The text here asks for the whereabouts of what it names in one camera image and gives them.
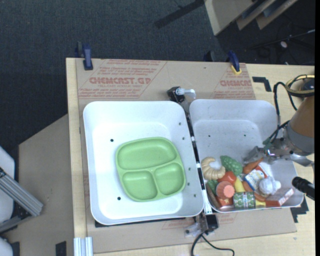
wooden table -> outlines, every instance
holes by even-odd
[[[195,69],[200,62],[188,62],[188,65],[194,65]],[[274,104],[273,93],[267,93],[262,83],[253,82],[252,77],[265,77],[268,79],[271,87],[281,81],[288,80],[302,74],[313,75],[314,66],[290,66],[290,65],[259,65],[247,64],[247,71],[251,79],[254,94],[257,100],[265,100]],[[73,226],[74,237],[85,238],[88,236],[86,224],[86,210],[84,198],[84,180],[82,165],[81,136],[79,133],[79,100],[77,88],[76,59],[66,59],[67,74],[67,95],[68,95],[68,118],[69,118],[69,136],[70,136],[70,159],[71,159],[71,180],[72,180],[72,199],[73,199]],[[287,93],[284,89],[278,90],[278,102],[283,121],[290,119],[294,114]],[[302,167],[295,164],[298,175],[313,181],[313,171],[311,167]],[[220,248],[232,248],[237,256],[241,255],[315,255],[315,202],[306,199],[309,211],[305,215],[299,215],[296,224],[296,233],[286,233],[278,235],[269,235],[261,237],[248,237],[233,240],[220,240],[214,242],[214,245]],[[128,251],[117,251],[109,253],[99,253],[99,256],[125,256],[125,255],[189,255],[191,245],[181,244],[173,246],[161,246],[154,248],[135,249]],[[201,256],[206,255],[229,255],[230,252],[217,251],[212,249],[206,243],[199,243],[195,248],[195,253]]]

black cable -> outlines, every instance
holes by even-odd
[[[211,247],[213,247],[214,249],[221,250],[221,251],[231,251],[231,252],[232,252],[232,256],[235,255],[235,251],[232,250],[232,249],[229,249],[229,248],[218,248],[218,247],[214,246],[212,243],[210,243],[210,242],[204,237],[204,234],[205,234],[205,233],[206,233],[206,232],[202,232],[202,233],[199,234],[199,235],[196,237],[196,239],[193,241],[192,246],[191,246],[191,256],[195,256],[195,254],[194,254],[194,249],[195,249],[196,244],[197,244],[197,242],[199,241],[200,238],[203,238],[204,241],[206,241],[206,242],[207,242]]]

